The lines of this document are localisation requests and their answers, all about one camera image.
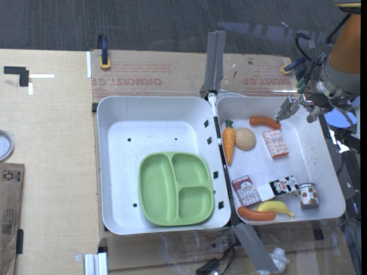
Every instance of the can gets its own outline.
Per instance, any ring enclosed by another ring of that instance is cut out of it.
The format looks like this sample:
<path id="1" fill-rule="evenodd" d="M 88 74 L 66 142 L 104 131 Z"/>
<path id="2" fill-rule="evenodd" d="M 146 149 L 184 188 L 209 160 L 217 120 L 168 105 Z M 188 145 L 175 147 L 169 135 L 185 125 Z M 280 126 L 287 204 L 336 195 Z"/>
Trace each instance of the can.
<path id="1" fill-rule="evenodd" d="M 302 183 L 298 190 L 300 206 L 303 209 L 315 209 L 319 206 L 315 183 Z"/>

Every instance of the green plastic plate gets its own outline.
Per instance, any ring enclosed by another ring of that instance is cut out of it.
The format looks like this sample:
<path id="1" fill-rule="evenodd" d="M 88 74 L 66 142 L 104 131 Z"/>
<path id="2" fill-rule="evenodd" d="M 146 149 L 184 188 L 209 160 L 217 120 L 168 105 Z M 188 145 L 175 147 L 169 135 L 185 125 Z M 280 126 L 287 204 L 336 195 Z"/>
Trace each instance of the green plastic plate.
<path id="1" fill-rule="evenodd" d="M 214 209 L 208 166 L 185 152 L 146 156 L 139 167 L 139 197 L 145 217 L 162 226 L 200 223 Z"/>

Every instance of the toy banana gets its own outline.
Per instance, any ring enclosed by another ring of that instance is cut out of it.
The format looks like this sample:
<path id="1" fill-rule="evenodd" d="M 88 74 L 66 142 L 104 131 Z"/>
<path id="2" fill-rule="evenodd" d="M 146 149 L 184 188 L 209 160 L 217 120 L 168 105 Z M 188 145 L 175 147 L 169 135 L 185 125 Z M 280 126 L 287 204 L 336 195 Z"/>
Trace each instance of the toy banana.
<path id="1" fill-rule="evenodd" d="M 276 213 L 288 214 L 290 217 L 294 216 L 294 213 L 281 201 L 265 201 L 258 205 L 256 211 L 274 211 Z"/>

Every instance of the wooden table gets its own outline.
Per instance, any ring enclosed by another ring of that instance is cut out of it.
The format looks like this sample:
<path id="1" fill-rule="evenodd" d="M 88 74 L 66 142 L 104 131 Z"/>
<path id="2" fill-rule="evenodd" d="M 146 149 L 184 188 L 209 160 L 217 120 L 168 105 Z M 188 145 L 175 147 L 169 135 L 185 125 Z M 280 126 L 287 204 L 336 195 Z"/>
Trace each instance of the wooden table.
<path id="1" fill-rule="evenodd" d="M 83 274 L 81 258 L 96 253 L 100 241 L 87 52 L 2 49 L 0 58 L 3 66 L 55 75 L 32 79 L 33 94 L 29 95 L 27 87 L 18 86 L 18 76 L 0 74 L 0 128 L 14 136 L 14 152 L 6 162 L 25 165 L 20 221 L 24 245 L 16 274 Z M 323 227 L 334 243 L 287 252 L 291 262 L 286 274 L 311 274 L 311 270 L 312 274 L 354 273 L 337 222 Z M 201 265 L 203 262 L 189 263 L 181 270 L 193 274 Z M 177 272 L 174 266 L 156 266 L 111 274 Z M 227 274 L 257 272 L 248 257 L 242 257 Z"/>

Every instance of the brown egg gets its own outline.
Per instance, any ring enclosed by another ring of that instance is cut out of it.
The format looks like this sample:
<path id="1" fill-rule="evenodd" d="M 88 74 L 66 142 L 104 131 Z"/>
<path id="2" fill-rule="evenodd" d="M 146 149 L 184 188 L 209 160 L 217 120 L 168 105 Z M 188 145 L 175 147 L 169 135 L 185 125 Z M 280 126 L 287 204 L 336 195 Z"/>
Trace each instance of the brown egg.
<path id="1" fill-rule="evenodd" d="M 235 145 L 237 148 L 243 151 L 252 150 L 256 145 L 256 136 L 252 132 L 252 130 L 248 128 L 237 128 L 235 130 L 236 133 L 236 142 Z"/>

